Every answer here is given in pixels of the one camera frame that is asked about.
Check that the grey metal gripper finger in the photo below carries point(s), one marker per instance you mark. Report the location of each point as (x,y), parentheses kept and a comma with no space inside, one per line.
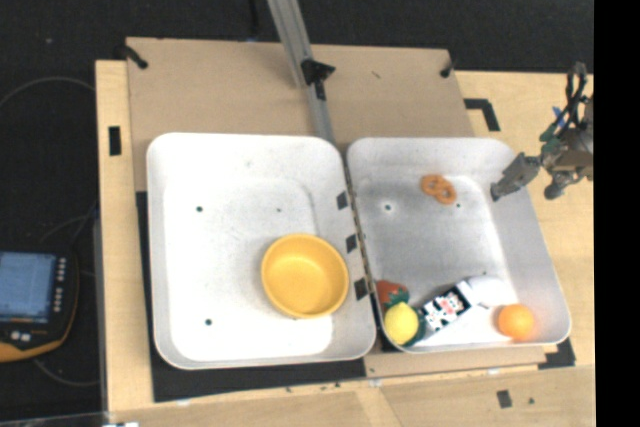
(515,175)
(557,186)

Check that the orange fruit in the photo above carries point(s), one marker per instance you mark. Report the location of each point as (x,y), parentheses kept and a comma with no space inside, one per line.
(516,321)

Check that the thin black and white rod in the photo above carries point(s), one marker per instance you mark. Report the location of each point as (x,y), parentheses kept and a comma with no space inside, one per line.
(358,220)

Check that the white plastic tray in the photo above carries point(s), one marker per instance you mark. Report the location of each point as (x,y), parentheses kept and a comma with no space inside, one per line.
(225,235)
(435,245)

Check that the red strawberry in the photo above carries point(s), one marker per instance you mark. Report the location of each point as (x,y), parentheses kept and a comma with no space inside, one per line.
(387,290)

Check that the black and white cow-print carton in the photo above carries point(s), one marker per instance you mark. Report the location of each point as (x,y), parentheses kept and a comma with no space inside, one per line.
(445,307)

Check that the brown cardboard board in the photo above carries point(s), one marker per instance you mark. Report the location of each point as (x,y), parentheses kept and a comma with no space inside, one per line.
(215,90)

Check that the yellow lemon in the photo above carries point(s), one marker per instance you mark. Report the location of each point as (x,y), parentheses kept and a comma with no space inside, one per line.
(401,322)

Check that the orange pretzel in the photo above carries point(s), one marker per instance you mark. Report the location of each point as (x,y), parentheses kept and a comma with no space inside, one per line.
(434,185)

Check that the yellow bowl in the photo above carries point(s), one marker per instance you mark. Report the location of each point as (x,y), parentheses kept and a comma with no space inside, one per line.
(304,276)

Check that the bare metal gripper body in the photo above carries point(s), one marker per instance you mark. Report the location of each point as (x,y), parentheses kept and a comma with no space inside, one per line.
(572,157)

